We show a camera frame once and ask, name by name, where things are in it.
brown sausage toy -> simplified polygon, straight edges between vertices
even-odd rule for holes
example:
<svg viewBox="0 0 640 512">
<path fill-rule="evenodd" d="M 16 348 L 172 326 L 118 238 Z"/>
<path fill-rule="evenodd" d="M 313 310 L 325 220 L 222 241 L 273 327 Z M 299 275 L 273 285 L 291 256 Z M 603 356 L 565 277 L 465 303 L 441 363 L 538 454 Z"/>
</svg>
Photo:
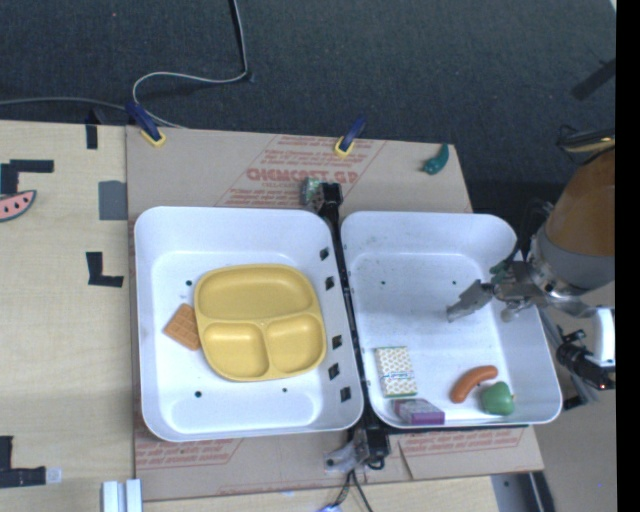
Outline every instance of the brown sausage toy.
<svg viewBox="0 0 640 512">
<path fill-rule="evenodd" d="M 456 385 L 451 390 L 451 401 L 454 404 L 461 404 L 467 399 L 467 395 L 475 386 L 483 380 L 495 379 L 497 376 L 498 369 L 493 365 L 472 368 L 456 382 Z"/>
</svg>

watermelon slice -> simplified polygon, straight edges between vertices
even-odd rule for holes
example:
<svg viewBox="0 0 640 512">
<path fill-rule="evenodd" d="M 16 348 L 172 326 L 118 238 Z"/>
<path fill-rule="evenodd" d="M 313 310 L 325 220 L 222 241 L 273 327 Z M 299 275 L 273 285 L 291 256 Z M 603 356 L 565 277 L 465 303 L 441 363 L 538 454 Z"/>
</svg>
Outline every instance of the watermelon slice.
<svg viewBox="0 0 640 512">
<path fill-rule="evenodd" d="M 0 222 L 15 219 L 26 212 L 36 199 L 35 190 L 0 196 Z"/>
</svg>

green toy vegetable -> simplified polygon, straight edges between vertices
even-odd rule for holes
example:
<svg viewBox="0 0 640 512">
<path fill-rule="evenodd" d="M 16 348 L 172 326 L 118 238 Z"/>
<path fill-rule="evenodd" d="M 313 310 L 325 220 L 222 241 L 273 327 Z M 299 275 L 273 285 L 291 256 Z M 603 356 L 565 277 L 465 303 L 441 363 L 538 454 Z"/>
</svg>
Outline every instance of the green toy vegetable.
<svg viewBox="0 0 640 512">
<path fill-rule="evenodd" d="M 513 395 L 506 382 L 496 382 L 482 392 L 482 408 L 489 414 L 508 416 L 513 412 Z"/>
</svg>

white cable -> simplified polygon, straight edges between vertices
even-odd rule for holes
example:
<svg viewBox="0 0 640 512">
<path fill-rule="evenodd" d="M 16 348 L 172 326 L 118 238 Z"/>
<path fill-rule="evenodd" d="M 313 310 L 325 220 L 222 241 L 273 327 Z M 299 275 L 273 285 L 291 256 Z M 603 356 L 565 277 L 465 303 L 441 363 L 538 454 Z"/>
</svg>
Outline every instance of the white cable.
<svg viewBox="0 0 640 512">
<path fill-rule="evenodd" d="M 204 78 L 204 77 L 200 77 L 200 76 L 194 76 L 194 75 L 187 75 L 184 73 L 175 73 L 172 71 L 154 71 L 153 73 L 149 73 L 147 75 L 144 75 L 143 77 L 138 78 L 138 80 L 136 80 L 136 82 L 133 84 L 133 88 L 131 90 L 132 96 L 133 96 L 133 101 L 135 101 L 137 104 L 139 104 L 140 106 L 142 106 L 142 103 L 140 103 L 140 101 L 138 100 L 138 87 L 140 86 L 140 84 L 150 78 L 153 77 L 157 77 L 157 76 L 168 76 L 168 77 L 173 77 L 173 78 L 182 78 L 185 80 L 192 80 L 194 82 L 202 82 L 205 84 L 211 84 L 211 85 L 224 85 L 224 84 L 232 84 L 235 82 L 239 82 L 243 79 L 245 79 L 248 74 L 249 74 L 249 69 L 248 69 L 248 65 L 247 65 L 247 52 L 245 49 L 245 42 L 244 42 L 244 30 L 242 28 L 242 20 L 240 18 L 240 11 L 238 10 L 238 3 L 236 0 L 232 0 L 233 2 L 233 10 L 235 14 L 235 19 L 236 19 L 236 23 L 237 23 L 237 29 L 238 29 L 238 33 L 240 36 L 240 53 L 242 56 L 242 72 L 233 77 L 233 78 L 226 78 L 226 79 L 214 79 L 214 78 Z M 175 124 L 172 123 L 170 121 L 167 121 L 166 119 L 163 119 L 159 116 L 157 116 L 156 114 L 152 113 L 151 111 L 147 110 L 144 106 L 142 107 L 145 109 L 145 111 L 147 112 L 147 114 L 149 114 L 149 117 L 151 117 L 154 121 L 163 124 L 164 126 L 171 126 L 173 128 L 185 128 L 185 126 L 181 126 L 179 124 Z"/>
</svg>

yellow divided plate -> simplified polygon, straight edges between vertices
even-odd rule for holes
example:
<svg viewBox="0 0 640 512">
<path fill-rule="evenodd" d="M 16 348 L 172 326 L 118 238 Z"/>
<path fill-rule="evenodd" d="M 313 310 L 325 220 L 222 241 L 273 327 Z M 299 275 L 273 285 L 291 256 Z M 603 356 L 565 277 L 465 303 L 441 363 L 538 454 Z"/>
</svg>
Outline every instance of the yellow divided plate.
<svg viewBox="0 0 640 512">
<path fill-rule="evenodd" d="M 239 265 L 205 274 L 194 306 L 209 365 L 236 381 L 291 377 L 312 370 L 326 354 L 320 304 L 297 269 Z"/>
</svg>

